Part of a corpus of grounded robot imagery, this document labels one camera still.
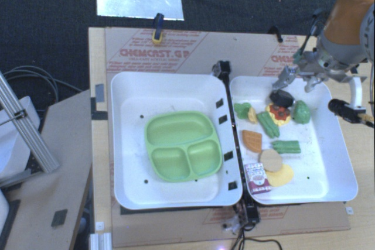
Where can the green leafy toy vegetable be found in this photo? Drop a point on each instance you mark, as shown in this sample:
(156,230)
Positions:
(241,110)

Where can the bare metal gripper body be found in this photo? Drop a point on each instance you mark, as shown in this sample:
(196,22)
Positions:
(319,67)

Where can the brown cardboard board red print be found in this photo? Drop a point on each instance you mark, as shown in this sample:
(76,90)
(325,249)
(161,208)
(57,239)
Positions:
(234,49)

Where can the tan round biscuit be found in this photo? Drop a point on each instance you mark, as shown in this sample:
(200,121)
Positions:
(270,160)

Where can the small yellow toy food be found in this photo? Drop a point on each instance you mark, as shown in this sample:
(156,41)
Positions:
(252,115)

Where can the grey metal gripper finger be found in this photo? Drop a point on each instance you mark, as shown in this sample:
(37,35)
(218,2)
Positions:
(285,76)
(311,85)

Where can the green toy bean bundle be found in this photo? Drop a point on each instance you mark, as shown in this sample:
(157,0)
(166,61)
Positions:
(287,147)
(269,125)

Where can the yellow and red pizza slice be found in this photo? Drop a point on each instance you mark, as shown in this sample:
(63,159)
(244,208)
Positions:
(279,117)

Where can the thin black rod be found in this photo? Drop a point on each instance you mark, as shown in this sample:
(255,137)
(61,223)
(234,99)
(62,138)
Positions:
(235,131)

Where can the white plastic tray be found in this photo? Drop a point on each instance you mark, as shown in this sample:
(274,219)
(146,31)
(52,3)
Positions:
(132,137)
(322,155)

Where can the orange waffle piece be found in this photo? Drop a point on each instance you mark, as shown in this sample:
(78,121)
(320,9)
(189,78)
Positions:
(252,141)

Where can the black rounded object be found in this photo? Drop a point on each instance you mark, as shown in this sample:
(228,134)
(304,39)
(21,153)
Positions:
(282,98)

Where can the green divided plate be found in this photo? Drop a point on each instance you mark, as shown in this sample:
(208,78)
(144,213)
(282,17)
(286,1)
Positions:
(178,131)

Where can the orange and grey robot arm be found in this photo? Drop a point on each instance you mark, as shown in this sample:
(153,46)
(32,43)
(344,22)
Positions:
(345,17)

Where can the green broccoli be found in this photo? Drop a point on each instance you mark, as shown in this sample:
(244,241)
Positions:
(302,112)

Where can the yellow round slice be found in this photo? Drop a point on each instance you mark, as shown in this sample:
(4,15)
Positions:
(282,177)

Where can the black cylinder on white bracket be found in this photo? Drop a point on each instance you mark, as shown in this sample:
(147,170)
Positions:
(344,109)

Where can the red and white carton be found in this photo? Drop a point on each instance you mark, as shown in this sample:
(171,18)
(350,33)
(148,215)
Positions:
(257,179)

